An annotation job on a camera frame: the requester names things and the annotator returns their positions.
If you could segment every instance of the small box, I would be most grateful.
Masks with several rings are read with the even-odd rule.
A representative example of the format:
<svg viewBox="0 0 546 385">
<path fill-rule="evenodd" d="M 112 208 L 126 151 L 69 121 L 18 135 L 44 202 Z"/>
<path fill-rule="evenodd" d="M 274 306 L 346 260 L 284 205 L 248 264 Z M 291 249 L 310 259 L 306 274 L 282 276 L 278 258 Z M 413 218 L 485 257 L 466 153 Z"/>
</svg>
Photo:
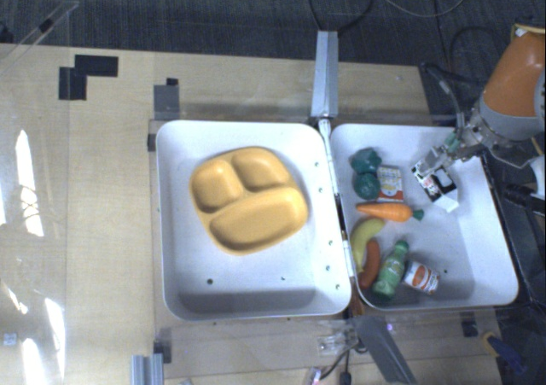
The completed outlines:
<svg viewBox="0 0 546 385">
<path fill-rule="evenodd" d="M 402 173 L 395 166 L 380 166 L 377 168 L 377 178 L 381 185 L 377 201 L 404 201 L 402 189 Z"/>
</svg>

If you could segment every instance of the brown sausage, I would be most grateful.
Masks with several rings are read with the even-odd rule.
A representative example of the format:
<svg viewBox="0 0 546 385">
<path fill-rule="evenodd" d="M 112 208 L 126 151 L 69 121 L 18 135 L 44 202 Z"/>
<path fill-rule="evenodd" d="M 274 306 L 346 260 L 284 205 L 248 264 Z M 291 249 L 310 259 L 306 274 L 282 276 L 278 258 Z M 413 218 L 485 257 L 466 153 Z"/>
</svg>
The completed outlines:
<svg viewBox="0 0 546 385">
<path fill-rule="evenodd" d="M 358 273 L 358 286 L 360 289 L 368 289 L 377 278 L 381 263 L 379 244 L 371 239 L 366 244 L 366 264 L 363 270 Z"/>
</svg>

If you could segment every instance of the metal bracket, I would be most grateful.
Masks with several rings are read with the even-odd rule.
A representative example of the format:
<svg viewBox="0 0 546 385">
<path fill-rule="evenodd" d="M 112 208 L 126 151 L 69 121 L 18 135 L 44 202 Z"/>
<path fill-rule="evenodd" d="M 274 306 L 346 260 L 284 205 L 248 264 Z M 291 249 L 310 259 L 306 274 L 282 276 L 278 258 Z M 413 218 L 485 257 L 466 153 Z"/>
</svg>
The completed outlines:
<svg viewBox="0 0 546 385">
<path fill-rule="evenodd" d="M 312 118 L 333 118 L 338 114 L 338 54 L 338 33 L 318 32 Z"/>
<path fill-rule="evenodd" d="M 131 385 L 164 385 L 163 354 L 134 355 L 131 359 Z"/>
</svg>

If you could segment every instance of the wooden surface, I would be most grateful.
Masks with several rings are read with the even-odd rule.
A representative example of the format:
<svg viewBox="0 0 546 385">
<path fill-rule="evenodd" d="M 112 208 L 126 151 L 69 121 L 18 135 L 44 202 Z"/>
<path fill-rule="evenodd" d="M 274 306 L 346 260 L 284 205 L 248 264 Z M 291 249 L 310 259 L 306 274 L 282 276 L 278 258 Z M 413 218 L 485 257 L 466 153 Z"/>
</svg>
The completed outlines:
<svg viewBox="0 0 546 385">
<path fill-rule="evenodd" d="M 48 79 L 55 90 L 58 72 L 52 68 L 73 65 L 75 54 L 116 55 L 119 76 L 88 77 L 87 101 L 69 104 L 65 380 L 120 385 L 130 383 L 131 355 L 151 353 L 155 332 L 146 146 L 154 85 L 164 84 L 167 77 L 179 80 L 185 118 L 227 114 L 242 119 L 250 112 L 266 112 L 297 119 L 311 104 L 313 62 L 38 47 L 19 65 L 28 71 L 47 59 L 47 70 L 39 70 L 42 80 L 36 83 Z M 57 102 L 55 94 L 50 92 L 50 105 Z M 341 64 L 340 111 L 360 114 L 362 121 L 428 122 L 414 67 Z M 478 338 L 462 336 L 456 314 L 392 320 L 393 336 L 421 383 L 500 383 L 494 359 Z M 480 332 L 496 326 L 491 312 L 478 314 Z M 317 355 L 306 353 L 317 350 L 314 344 L 305 345 L 301 359 L 294 360 L 301 368 L 258 371 L 250 366 L 243 371 L 237 370 L 237 357 L 244 353 L 237 350 L 246 344 L 244 339 L 227 338 L 224 350 L 212 353 L 216 359 L 210 359 L 202 341 L 192 343 L 195 371 L 200 372 L 192 377 L 194 385 L 301 385 L 304 366 L 310 366 L 307 359 Z M 263 343 L 268 347 L 267 335 Z M 0 383 L 20 384 L 17 348 L 0 348 Z M 264 351 L 259 356 L 267 355 Z M 370 356 L 357 356 L 351 358 L 353 383 L 384 383 Z M 232 371 L 207 375 L 215 362 L 232 365 Z M 329 362 L 331 358 L 324 359 L 325 365 Z M 270 368 L 267 359 L 258 359 L 258 364 Z M 183 373 L 173 376 L 175 370 L 170 369 L 168 385 L 184 379 Z M 325 383 L 336 383 L 336 376 Z"/>
</svg>

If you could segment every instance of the yellow plate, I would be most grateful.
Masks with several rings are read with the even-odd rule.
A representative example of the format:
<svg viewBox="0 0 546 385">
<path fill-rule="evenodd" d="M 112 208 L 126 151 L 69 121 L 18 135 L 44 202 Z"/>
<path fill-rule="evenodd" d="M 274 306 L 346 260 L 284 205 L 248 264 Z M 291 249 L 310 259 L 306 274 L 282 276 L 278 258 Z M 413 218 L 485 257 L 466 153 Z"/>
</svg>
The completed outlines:
<svg viewBox="0 0 546 385">
<path fill-rule="evenodd" d="M 189 190 L 207 233 L 231 254 L 258 252 L 287 239 L 309 214 L 288 169 L 259 147 L 230 151 L 198 166 Z"/>
</svg>

